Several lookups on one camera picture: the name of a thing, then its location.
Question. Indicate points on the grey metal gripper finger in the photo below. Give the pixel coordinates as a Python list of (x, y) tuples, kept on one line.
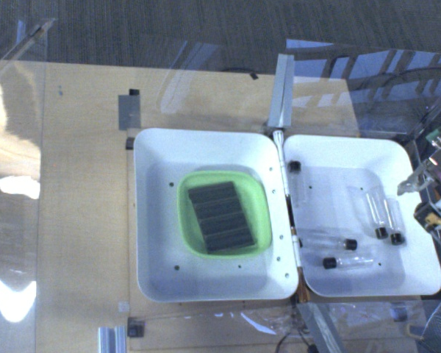
[(413, 182)]

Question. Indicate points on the clear vial with black cap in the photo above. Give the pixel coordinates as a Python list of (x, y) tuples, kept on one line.
[(397, 238), (329, 262), (350, 244), (294, 166), (381, 232)]

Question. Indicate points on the white plastic tray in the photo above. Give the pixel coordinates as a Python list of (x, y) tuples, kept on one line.
[(213, 149), (353, 153)]

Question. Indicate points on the thin black and white rod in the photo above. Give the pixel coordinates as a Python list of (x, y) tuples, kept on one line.
[(279, 143)]

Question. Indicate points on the green square bowl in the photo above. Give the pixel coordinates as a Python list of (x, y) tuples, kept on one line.
[(261, 212)]

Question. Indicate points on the black ribbed block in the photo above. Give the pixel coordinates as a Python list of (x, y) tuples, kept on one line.
[(220, 217)]

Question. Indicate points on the black cylinder on white bracket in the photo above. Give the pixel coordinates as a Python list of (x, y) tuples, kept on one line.
[(423, 215)]

